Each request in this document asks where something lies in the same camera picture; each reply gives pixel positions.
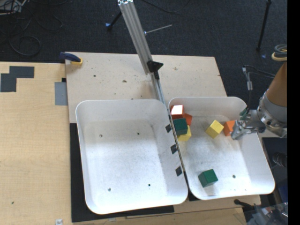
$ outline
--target green cube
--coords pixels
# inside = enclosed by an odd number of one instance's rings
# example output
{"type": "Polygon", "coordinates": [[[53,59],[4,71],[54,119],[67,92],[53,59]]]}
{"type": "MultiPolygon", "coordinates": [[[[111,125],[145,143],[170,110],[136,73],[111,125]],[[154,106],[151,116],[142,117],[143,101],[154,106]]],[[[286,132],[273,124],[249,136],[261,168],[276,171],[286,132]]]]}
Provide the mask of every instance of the green cube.
{"type": "Polygon", "coordinates": [[[213,169],[206,170],[202,172],[199,176],[199,181],[201,182],[202,187],[207,187],[214,184],[218,178],[213,169]]]}
{"type": "Polygon", "coordinates": [[[187,120],[185,118],[174,119],[173,123],[174,123],[177,136],[182,134],[187,134],[188,125],[187,125],[187,120]]]}

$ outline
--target yellow cube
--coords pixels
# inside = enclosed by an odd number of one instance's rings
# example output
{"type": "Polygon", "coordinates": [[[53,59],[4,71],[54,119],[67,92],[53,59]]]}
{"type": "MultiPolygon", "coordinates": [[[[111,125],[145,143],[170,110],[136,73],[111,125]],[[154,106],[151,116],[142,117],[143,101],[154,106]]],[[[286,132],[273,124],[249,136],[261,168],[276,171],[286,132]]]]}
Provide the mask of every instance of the yellow cube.
{"type": "Polygon", "coordinates": [[[187,126],[187,133],[179,135],[177,139],[178,139],[178,141],[188,141],[191,136],[192,136],[191,129],[188,125],[187,126]]]}
{"type": "Polygon", "coordinates": [[[221,123],[219,123],[217,120],[214,120],[212,124],[205,130],[205,132],[212,138],[215,138],[222,132],[223,128],[224,126],[221,123]]]}

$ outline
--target black clamp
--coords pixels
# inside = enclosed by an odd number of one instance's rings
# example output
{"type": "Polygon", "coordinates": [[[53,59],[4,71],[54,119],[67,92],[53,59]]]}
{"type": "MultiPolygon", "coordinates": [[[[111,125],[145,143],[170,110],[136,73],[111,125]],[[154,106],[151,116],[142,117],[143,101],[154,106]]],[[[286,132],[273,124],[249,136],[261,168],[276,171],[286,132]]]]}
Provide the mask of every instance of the black clamp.
{"type": "Polygon", "coordinates": [[[158,70],[163,66],[161,62],[148,61],[148,69],[151,73],[154,73],[154,77],[159,79],[158,70]]]}

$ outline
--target wooden table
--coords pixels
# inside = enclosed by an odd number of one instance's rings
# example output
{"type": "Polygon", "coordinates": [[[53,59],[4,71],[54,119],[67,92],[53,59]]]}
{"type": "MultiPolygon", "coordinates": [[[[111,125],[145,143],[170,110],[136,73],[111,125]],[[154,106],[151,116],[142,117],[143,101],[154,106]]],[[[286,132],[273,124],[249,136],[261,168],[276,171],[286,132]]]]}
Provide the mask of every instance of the wooden table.
{"type": "MultiPolygon", "coordinates": [[[[62,219],[63,225],[74,224],[71,220],[69,124],[75,122],[76,104],[86,98],[143,99],[154,95],[150,78],[144,74],[136,54],[73,54],[83,58],[81,68],[70,66],[68,62],[0,62],[0,73],[9,73],[10,66],[35,68],[34,78],[17,78],[16,92],[0,92],[2,224],[53,225],[57,219],[62,219]],[[111,66],[119,72],[112,75],[109,69],[104,69],[111,66]],[[67,78],[68,106],[55,104],[54,83],[61,82],[62,78],[67,78]]],[[[164,63],[160,77],[167,103],[180,96],[226,96],[213,57],[153,55],[153,60],[164,63]]],[[[242,208],[234,204],[236,198],[249,204],[261,203],[258,195],[192,202],[187,199],[175,205],[172,214],[117,217],[75,224],[192,225],[201,221],[207,225],[240,225],[237,216],[242,214],[242,208]]]]}

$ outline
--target blue clamp handle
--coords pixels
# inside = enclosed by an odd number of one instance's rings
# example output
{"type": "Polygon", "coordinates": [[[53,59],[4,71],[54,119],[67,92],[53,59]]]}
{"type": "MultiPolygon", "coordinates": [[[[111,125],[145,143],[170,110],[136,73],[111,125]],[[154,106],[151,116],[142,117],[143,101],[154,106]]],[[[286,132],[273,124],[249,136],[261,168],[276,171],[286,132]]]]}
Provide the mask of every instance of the blue clamp handle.
{"type": "Polygon", "coordinates": [[[67,52],[60,52],[60,59],[75,61],[75,62],[81,62],[81,59],[77,56],[67,53],[67,52]]]}

